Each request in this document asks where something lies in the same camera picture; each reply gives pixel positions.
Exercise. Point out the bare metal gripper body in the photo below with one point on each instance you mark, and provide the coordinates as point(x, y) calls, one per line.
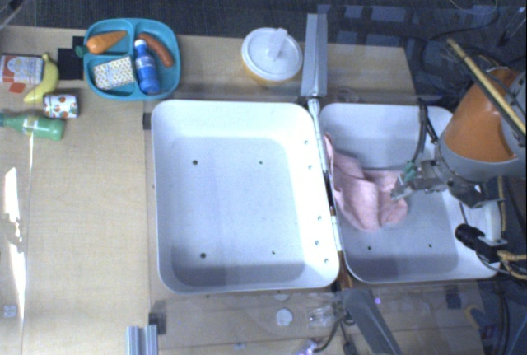
point(430, 176)

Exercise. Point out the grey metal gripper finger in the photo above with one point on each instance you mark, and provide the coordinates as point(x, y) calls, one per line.
point(401, 180)
point(401, 192)

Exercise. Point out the pink cloth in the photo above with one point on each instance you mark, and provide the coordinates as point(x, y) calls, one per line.
point(362, 197)

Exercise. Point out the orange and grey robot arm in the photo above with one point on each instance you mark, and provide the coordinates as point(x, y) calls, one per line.
point(477, 131)

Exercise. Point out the white plastic tray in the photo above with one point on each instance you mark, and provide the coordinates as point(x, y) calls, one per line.
point(411, 246)
point(239, 201)

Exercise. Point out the yellow cup with white lid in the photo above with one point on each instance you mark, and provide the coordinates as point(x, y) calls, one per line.
point(271, 54)

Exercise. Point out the blue divided plate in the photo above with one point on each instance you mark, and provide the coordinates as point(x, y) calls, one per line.
point(164, 81)

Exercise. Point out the brown sausage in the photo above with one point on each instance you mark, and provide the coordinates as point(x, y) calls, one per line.
point(158, 49)

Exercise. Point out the blue bottle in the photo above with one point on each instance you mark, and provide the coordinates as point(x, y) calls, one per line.
point(146, 69)

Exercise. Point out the yellow and white packet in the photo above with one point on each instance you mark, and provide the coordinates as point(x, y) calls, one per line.
point(114, 73)

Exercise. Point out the orange carrot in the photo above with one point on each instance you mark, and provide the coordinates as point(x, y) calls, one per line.
point(105, 42)

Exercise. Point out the white can with orange print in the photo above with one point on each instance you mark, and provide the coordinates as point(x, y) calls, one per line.
point(61, 106)

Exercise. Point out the green bottle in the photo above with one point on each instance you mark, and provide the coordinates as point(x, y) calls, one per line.
point(41, 127)

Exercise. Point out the yellow banana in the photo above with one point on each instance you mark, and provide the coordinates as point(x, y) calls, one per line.
point(48, 77)

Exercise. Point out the orange and white carton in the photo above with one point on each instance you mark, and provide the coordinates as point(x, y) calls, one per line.
point(20, 68)

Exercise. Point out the black cylinder on white bracket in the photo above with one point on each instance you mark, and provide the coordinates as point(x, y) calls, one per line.
point(473, 236)

